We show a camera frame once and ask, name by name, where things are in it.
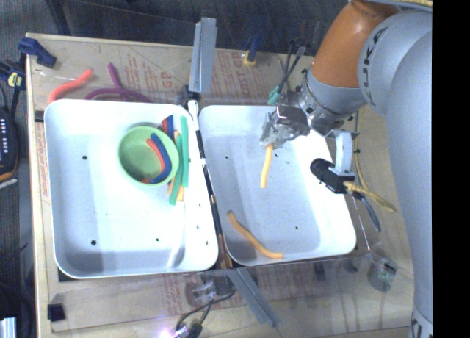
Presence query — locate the blue rope piece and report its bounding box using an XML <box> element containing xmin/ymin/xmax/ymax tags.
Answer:
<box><xmin>148</xmin><ymin>132</ymin><xmax>174</xmax><ymax>185</ymax></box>

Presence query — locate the orange rope piece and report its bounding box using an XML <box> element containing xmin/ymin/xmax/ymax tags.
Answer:
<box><xmin>48</xmin><ymin>68</ymin><xmax>94</xmax><ymax>104</ymax></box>

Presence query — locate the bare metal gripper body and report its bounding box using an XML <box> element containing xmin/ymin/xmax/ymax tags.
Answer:
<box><xmin>275</xmin><ymin>88</ymin><xmax>321</xmax><ymax>139</ymax></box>

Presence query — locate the brown cardboard board, red print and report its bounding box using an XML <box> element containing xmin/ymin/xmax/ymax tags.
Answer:
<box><xmin>26</xmin><ymin>32</ymin><xmax>416</xmax><ymax>334</ymax></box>

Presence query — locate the red rope piece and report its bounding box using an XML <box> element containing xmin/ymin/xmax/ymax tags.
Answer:
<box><xmin>140</xmin><ymin>138</ymin><xmax>167</xmax><ymax>184</ymax></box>

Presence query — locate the black cylinder on white bracket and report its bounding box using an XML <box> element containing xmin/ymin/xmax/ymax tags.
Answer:
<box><xmin>310</xmin><ymin>130</ymin><xmax>360</xmax><ymax>195</ymax></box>

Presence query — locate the green bowl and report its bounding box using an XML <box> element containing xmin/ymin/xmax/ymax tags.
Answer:
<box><xmin>117</xmin><ymin>125</ymin><xmax>181</xmax><ymax>188</ymax></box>

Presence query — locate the white plastic tray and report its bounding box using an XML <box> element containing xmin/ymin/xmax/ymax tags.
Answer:
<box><xmin>198</xmin><ymin>104</ymin><xmax>358</xmax><ymax>268</ymax></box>
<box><xmin>43</xmin><ymin>98</ymin><xmax>220</xmax><ymax>280</ymax></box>

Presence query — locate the green rope piece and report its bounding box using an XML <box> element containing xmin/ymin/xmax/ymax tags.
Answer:
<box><xmin>168</xmin><ymin>135</ymin><xmax>184</xmax><ymax>206</ymax></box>
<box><xmin>179</xmin><ymin>115</ymin><xmax>190</xmax><ymax>188</ymax></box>

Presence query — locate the purple rope piece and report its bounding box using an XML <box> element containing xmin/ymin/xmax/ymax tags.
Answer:
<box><xmin>84</xmin><ymin>62</ymin><xmax>153</xmax><ymax>104</ymax></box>

